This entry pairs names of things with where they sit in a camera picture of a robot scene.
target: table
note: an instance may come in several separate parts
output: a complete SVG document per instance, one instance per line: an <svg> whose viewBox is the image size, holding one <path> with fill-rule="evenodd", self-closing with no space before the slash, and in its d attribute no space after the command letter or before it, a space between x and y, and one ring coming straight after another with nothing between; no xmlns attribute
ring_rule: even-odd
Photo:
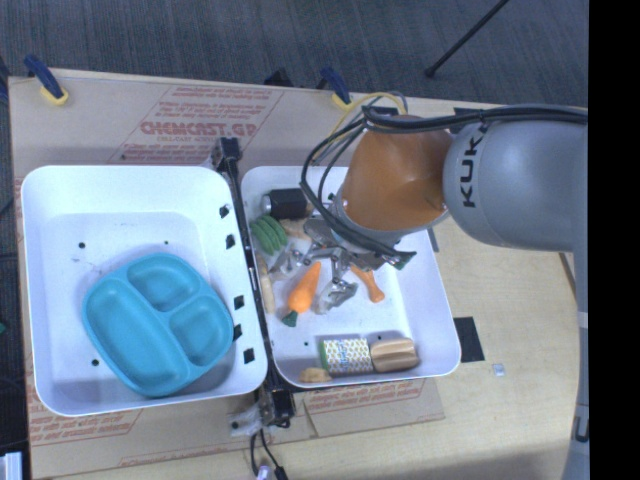
<svg viewBox="0 0 640 480"><path fill-rule="evenodd" d="M207 130L240 137L244 147L241 174L256 165L300 165L310 147L324 138L340 116L325 91L70 70L54 73L70 93L66 110L46 106L37 80L10 82L17 190L29 171L46 164L199 164L206 161L209 138L214 136L207 135ZM244 106L234 107L229 100L227 107L218 105L214 111L211 105L195 103L214 101L206 95L218 94L214 96L218 98L225 91ZM167 95L176 96L173 103ZM176 106L179 97L189 105ZM489 106L408 100L411 112L425 117L447 115L456 107ZM146 113L141 115L141 108ZM180 122L196 123L198 119L217 120L218 128L201 128L201 134L192 135L193 140L186 143L169 140L186 137L176 132ZM150 137L153 151L143 147ZM272 445L272 453L290 478L418 479L427 474L447 480L559 478L569 444L579 362L575 299L560 256L480 244L451 219L436 227L435 236L453 316L473 317L485 360L463 363L452 374L435 379L444 419ZM24 280L23 251L20 260ZM25 307L23 315L28 340ZM495 365L503 368L503 375L496 374L499 368ZM202 408L189 405L180 408L184 421L201 418ZM32 436L36 416L33 412L30 416ZM393 417L398 422L411 421L406 414ZM123 421L114 422L113 428L117 431ZM161 413L154 425L156 430L163 428ZM80 473L73 478L87 480L252 478L246 446L203 448L188 458L153 462L151 457L148 464L138 460L131 462L138 464L132 467L91 472L106 467L100 465L98 455L115 441L103 441L102 448L95 446L95 457L87 456L91 449L83 448L86 443L82 443L70 441L59 448L71 469L56 473L40 462L45 456L38 459L38 449L46 447L32 441L32 451L37 452L34 461L38 461L33 464L34 473L57 478ZM261 448L258 457L265 457Z"/></svg>

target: gray carpet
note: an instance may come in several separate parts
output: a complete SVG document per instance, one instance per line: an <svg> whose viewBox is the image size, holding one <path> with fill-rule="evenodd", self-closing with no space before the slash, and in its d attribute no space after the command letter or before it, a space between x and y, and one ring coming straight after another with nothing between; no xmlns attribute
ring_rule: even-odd
<svg viewBox="0 0 640 480"><path fill-rule="evenodd" d="M263 83L285 68L315 87L492 103L588 105L589 0L512 0L427 79L424 69L499 0L0 0L0 55L50 66ZM0 106L0 208L12 196ZM0 215L0 454L26 437L14 213Z"/></svg>

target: white tray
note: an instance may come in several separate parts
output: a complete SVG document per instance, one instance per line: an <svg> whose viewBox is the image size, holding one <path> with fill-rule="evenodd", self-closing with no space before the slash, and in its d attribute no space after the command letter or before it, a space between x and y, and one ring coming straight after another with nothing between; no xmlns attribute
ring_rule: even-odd
<svg viewBox="0 0 640 480"><path fill-rule="evenodd" d="M239 395L262 383L267 358L222 176L204 167L42 167L22 184L22 211L35 387L50 410L96 414ZM165 398L127 388L81 320L84 294L101 276L154 252L193 266L242 332L211 371Z"/></svg>
<svg viewBox="0 0 640 480"><path fill-rule="evenodd" d="M312 188L320 182L323 168L311 168L308 181ZM347 169L334 167L324 187L324 195L337 192ZM242 180L242 195L247 219L252 221L262 214L260 201L263 194L273 189L299 186L300 167L258 167L250 170ZM306 252L309 243L299 241L297 246ZM440 272L426 231L406 236L396 246L398 250L417 251L417 255L402 269L384 265L375 271L376 282L386 294L384 301L369 301L367 290L360 286L355 296L326 315L308 311L299 316L296 327L280 321L286 313L286 298L298 277L273 284L278 306L276 314L266 314L267 327L276 367L289 383L301 388L363 384L390 380L434 377L451 373L460 362L460 342L442 285ZM277 255L266 257L269 266ZM331 265L322 260L318 290L330 280ZM345 280L357 281L348 272ZM369 344L381 339L412 338L420 363L410 370L385 374L351 375L336 377L328 383L303 384L300 372L312 366L321 366L319 344L330 338L366 338Z"/></svg>

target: blue divided plate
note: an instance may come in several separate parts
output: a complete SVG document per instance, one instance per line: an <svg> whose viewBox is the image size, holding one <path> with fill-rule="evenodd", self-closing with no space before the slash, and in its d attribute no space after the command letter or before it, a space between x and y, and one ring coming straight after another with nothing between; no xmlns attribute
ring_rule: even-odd
<svg viewBox="0 0 640 480"><path fill-rule="evenodd" d="M148 397L188 386L233 342L233 320L218 294L172 254L151 254L104 276L85 295L82 320L109 367Z"/></svg>

